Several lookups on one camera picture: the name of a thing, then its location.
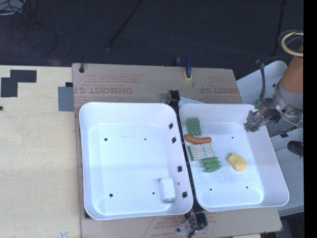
yellow cable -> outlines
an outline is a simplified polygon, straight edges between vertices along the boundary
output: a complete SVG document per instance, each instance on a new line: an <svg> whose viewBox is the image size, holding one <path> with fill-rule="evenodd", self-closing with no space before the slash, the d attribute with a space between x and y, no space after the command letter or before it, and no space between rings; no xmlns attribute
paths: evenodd
<svg viewBox="0 0 317 238"><path fill-rule="evenodd" d="M294 55L294 56L297 56L297 57L304 57L304 53L295 52L295 51L290 50L288 47L286 47L286 45L285 45L285 40L286 40L287 38L289 38L291 35L302 35L302 36L304 36L304 33L291 32L291 33L289 33L289 34L286 34L286 35L282 38L282 40L281 40L281 45L282 45L283 50L284 50L285 52L291 54L291 55Z"/></svg>

cardboard base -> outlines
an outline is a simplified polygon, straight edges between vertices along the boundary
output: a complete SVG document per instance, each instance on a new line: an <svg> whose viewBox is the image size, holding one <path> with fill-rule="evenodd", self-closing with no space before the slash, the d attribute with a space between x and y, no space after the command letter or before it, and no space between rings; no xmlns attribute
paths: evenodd
<svg viewBox="0 0 317 238"><path fill-rule="evenodd" d="M185 222L184 215L106 221L85 217L78 113L87 102L161 103L169 90L178 90L181 97L204 103L242 103L233 71L192 68L192 79L187 81L183 67L84 64L81 73L80 66L74 63L72 69L82 237L185 237L176 231L176 226ZM205 214L208 226L195 234L197 238L259 234L282 229L274 207Z"/></svg>

metal bracket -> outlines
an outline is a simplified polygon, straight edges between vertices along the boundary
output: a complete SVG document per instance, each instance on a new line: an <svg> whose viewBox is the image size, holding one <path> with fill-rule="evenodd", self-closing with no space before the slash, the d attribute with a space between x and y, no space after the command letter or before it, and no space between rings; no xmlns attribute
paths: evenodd
<svg viewBox="0 0 317 238"><path fill-rule="evenodd" d="M193 193L193 198L194 198L193 210L194 210L195 222L196 222L195 229L193 231L195 231L195 230L203 229L204 227L206 227L208 225L208 223L207 223L207 218L206 218L205 214L202 212L202 208L199 205L199 203L197 201L197 197L196 197L194 180L193 180L192 171L191 171L190 164L189 164L189 159L187 156L187 150L186 150L185 141L184 141L182 124L181 124L181 121L179 118L179 105L178 105L179 101L180 101L179 91L170 90L167 93L165 103L168 104L169 106L171 106L176 112L177 123L178 123L178 127L179 127L179 134L180 134L180 138L181 138L182 145L183 145L183 152L184 152L185 161L186 161L186 165L187 165L188 176L189 176L189 180L190 180L190 184L191 184L191 188L192 188L192 193Z"/></svg>
<svg viewBox="0 0 317 238"><path fill-rule="evenodd" d="M272 99L265 98L257 111L249 111L244 128L246 131L254 132L259 130L262 125L266 125L270 122L277 123L280 119L281 114L273 105Z"/></svg>

plastic toy food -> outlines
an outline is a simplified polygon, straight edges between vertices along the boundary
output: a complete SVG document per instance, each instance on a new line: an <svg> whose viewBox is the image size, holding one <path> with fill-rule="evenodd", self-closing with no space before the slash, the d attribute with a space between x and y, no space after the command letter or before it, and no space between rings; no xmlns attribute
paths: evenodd
<svg viewBox="0 0 317 238"><path fill-rule="evenodd" d="M188 133L192 136L201 136L202 130L200 129L200 122L198 118L188 118L186 120Z"/></svg>
<svg viewBox="0 0 317 238"><path fill-rule="evenodd" d="M213 150L211 145L199 144L199 145L189 145L187 147L188 153L190 155L191 161L197 161L205 158L213 157Z"/></svg>
<svg viewBox="0 0 317 238"><path fill-rule="evenodd" d="M185 140L193 144L207 144L211 143L211 137L194 137L190 134L184 136Z"/></svg>
<svg viewBox="0 0 317 238"><path fill-rule="evenodd" d="M205 169L205 172L214 172L217 171L222 167L220 164L220 161L218 160L218 157L211 157L211 158L206 158L202 160Z"/></svg>
<svg viewBox="0 0 317 238"><path fill-rule="evenodd" d="M232 153L230 155L230 157L228 158L228 162L236 171L244 171L247 168L246 160L236 153Z"/></svg>

orange tube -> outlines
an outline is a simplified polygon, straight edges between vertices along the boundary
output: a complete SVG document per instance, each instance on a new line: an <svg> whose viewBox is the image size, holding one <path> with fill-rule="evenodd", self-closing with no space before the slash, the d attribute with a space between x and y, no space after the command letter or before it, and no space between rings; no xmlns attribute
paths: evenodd
<svg viewBox="0 0 317 238"><path fill-rule="evenodd" d="M303 58L294 56L290 61L286 71L281 79L282 86L294 93L303 93L304 90L304 73L303 73Z"/></svg>

